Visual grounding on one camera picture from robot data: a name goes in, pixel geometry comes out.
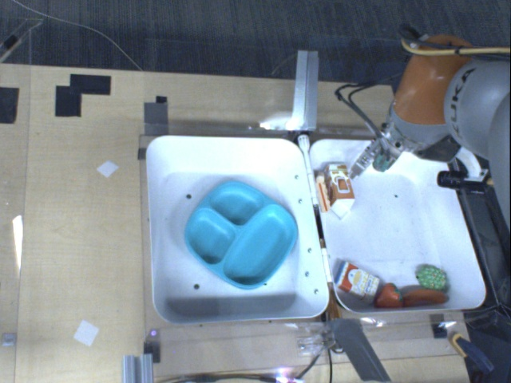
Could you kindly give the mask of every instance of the blue divided plate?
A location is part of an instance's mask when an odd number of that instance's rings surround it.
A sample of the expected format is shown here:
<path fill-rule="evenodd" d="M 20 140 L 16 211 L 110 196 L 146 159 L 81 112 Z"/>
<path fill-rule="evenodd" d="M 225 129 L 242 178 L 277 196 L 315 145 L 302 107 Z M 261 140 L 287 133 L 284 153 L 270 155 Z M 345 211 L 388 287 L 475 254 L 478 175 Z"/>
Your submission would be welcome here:
<path fill-rule="evenodd" d="M 263 285 L 296 243 L 293 216 L 259 190 L 228 181 L 197 206 L 184 230 L 190 252 L 239 288 Z"/>

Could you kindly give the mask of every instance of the white wire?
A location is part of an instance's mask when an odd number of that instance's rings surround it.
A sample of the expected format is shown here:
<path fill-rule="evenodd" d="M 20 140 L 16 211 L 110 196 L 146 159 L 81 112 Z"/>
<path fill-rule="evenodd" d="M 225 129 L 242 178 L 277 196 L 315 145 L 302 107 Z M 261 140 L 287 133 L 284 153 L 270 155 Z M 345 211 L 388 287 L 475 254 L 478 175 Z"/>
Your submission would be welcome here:
<path fill-rule="evenodd" d="M 40 16 L 43 16 L 46 18 L 50 18 L 52 20 L 55 20 L 56 22 L 63 22 L 65 24 L 70 24 L 71 26 L 81 27 L 83 29 L 93 31 L 96 34 L 101 35 L 103 38 L 110 41 L 113 44 L 113 46 L 115 46 L 117 49 L 119 49 L 119 51 L 121 51 L 124 54 L 124 56 L 126 58 L 128 58 L 133 65 L 135 65 L 137 67 L 138 70 L 143 71 L 142 67 L 140 67 L 112 38 L 110 38 L 106 34 L 103 34 L 101 31 L 96 30 L 89 26 L 84 26 L 83 24 L 80 24 L 77 22 L 70 22 L 69 20 L 64 20 L 63 18 L 58 18 L 58 17 L 54 17 L 54 16 L 46 14 L 46 13 L 42 13 L 41 11 L 37 11 L 37 10 L 34 10 L 28 6 L 25 6 L 23 3 L 19 2 L 18 0 L 11 0 L 11 1 L 18 4 L 20 7 L 23 7 L 25 10 L 31 11 L 32 13 L 39 14 Z"/>

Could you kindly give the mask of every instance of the white square marker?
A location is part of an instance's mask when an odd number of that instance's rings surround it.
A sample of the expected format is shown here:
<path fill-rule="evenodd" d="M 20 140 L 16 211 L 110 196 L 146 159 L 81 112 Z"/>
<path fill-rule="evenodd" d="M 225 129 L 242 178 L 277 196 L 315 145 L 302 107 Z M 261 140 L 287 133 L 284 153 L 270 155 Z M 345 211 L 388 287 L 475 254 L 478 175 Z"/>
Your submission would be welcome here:
<path fill-rule="evenodd" d="M 110 177 L 118 168 L 119 166 L 117 166 L 114 162 L 107 160 L 99 168 L 97 168 L 97 171 L 104 177 Z"/>
<path fill-rule="evenodd" d="M 84 345 L 91 346 L 96 339 L 99 328 L 87 321 L 81 321 L 74 338 Z"/>

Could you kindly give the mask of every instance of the gray carpet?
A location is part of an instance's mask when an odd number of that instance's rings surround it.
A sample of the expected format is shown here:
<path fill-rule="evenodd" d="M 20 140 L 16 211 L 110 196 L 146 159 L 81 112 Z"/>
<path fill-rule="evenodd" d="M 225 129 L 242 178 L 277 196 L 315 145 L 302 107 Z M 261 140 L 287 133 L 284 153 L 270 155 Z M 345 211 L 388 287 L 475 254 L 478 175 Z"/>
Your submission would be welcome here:
<path fill-rule="evenodd" d="M 109 35 L 145 70 L 294 77 L 297 49 L 319 51 L 320 78 L 361 81 L 399 72 L 408 22 L 429 34 L 508 45 L 510 0 L 18 0 Z M 40 17 L 0 0 L 0 38 Z M 90 30 L 46 19 L 15 63 L 134 69 Z"/>

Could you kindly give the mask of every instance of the wooden surface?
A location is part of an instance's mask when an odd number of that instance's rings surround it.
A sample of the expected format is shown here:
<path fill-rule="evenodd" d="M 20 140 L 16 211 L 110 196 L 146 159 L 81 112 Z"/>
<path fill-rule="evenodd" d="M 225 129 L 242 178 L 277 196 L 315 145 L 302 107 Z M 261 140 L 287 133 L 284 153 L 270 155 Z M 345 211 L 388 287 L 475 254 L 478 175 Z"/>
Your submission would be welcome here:
<path fill-rule="evenodd" d="M 6 86 L 5 67 L 0 69 L 1 86 Z M 123 355 L 140 355 L 145 338 L 144 189 L 137 160 L 144 102 L 155 101 L 156 95 L 168 97 L 171 123 L 257 125 L 291 111 L 294 83 L 50 67 L 29 67 L 28 72 L 30 81 L 18 79 L 24 89 L 30 83 L 30 124 L 25 131 L 29 141 L 15 382 L 119 382 Z M 55 117 L 55 86 L 69 85 L 71 73 L 112 76 L 111 95 L 84 95 L 81 118 Z M 363 129 L 335 99 L 337 86 L 319 86 L 319 123 Z M 390 89 L 378 87 L 360 94 L 359 104 L 381 124 L 391 97 Z M 13 126 L 0 128 L 2 142 L 15 143 Z M 21 123 L 17 128 L 24 129 Z M 9 154 L 0 157 L 2 168 L 15 165 Z M 4 167 L 9 160 L 12 166 Z M 119 166 L 109 178 L 97 171 L 107 160 Z M 13 192 L 23 193 L 23 186 Z M 73 339 L 82 320 L 99 328 L 91 346 Z M 468 381 L 463 360 L 447 340 L 419 336 L 413 343 L 411 349 L 406 334 L 401 340 L 376 337 L 375 349 L 384 354 L 393 381 Z M 420 345 L 429 349 L 418 350 Z M 251 349 L 244 348 L 247 357 L 253 356 Z M 358 381 L 346 355 L 334 360 L 334 381 Z M 307 381 L 327 381 L 327 369 L 318 365 Z"/>

